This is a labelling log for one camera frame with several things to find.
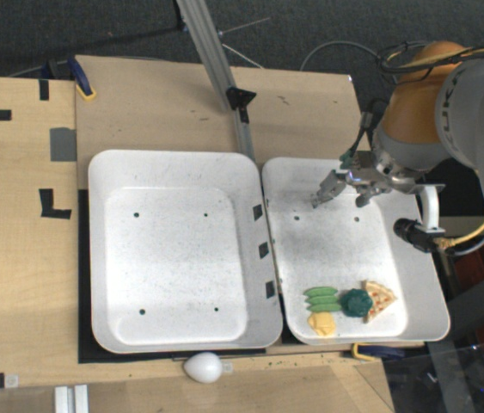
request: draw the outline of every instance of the black clip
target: black clip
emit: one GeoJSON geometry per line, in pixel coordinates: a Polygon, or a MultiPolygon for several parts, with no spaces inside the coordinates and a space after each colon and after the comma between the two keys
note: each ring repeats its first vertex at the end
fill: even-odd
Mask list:
{"type": "Polygon", "coordinates": [[[59,69],[60,64],[56,59],[49,59],[41,66],[41,79],[62,79],[70,77],[59,69]]]}
{"type": "Polygon", "coordinates": [[[226,90],[226,97],[232,110],[240,112],[240,120],[244,124],[249,124],[248,104],[257,96],[256,93],[237,87],[230,87],[226,90]]]}

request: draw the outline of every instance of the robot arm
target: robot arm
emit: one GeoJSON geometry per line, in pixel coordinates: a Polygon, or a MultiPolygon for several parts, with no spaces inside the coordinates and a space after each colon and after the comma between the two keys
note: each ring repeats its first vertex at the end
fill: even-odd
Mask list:
{"type": "Polygon", "coordinates": [[[371,151],[355,151],[342,165],[346,173],[332,171],[313,206],[333,199],[346,185],[359,193],[357,207],[393,189],[417,194],[426,205],[423,223],[397,222],[395,232],[429,252],[434,239],[444,235],[438,228],[441,186],[417,181],[453,157],[477,172],[484,194],[484,48],[477,53],[456,43],[434,42],[396,69],[401,76],[373,133],[371,151]]]}

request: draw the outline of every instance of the white bracket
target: white bracket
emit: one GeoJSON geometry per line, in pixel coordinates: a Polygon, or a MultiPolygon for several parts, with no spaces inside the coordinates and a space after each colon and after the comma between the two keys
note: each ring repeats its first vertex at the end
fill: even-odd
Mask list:
{"type": "Polygon", "coordinates": [[[89,389],[87,385],[54,388],[55,413],[89,413],[89,389]]]}
{"type": "Polygon", "coordinates": [[[419,228],[423,232],[437,232],[440,229],[438,226],[440,219],[438,189],[440,187],[442,186],[422,185],[417,193],[421,199],[423,218],[421,219],[421,225],[416,225],[416,228],[419,228]]]}

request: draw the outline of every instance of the toy yellow food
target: toy yellow food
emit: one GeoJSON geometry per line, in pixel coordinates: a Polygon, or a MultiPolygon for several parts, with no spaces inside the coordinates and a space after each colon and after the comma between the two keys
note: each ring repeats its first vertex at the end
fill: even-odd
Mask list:
{"type": "Polygon", "coordinates": [[[390,289],[380,285],[376,281],[365,281],[364,289],[373,301],[373,306],[364,318],[364,321],[368,323],[387,309],[388,306],[392,305],[396,300],[396,296],[390,289]]]}
{"type": "Polygon", "coordinates": [[[335,332],[334,316],[330,312],[313,312],[308,322],[319,336],[330,336],[335,332]]]}

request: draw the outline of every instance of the toy pizza slice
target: toy pizza slice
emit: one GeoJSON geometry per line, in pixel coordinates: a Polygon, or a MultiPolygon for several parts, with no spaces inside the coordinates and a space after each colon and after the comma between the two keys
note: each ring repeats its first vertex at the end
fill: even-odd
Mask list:
{"type": "Polygon", "coordinates": [[[364,289],[373,300],[373,306],[364,318],[364,321],[369,323],[377,315],[387,309],[387,307],[392,305],[396,300],[396,296],[390,289],[376,281],[365,281],[364,289]]]}

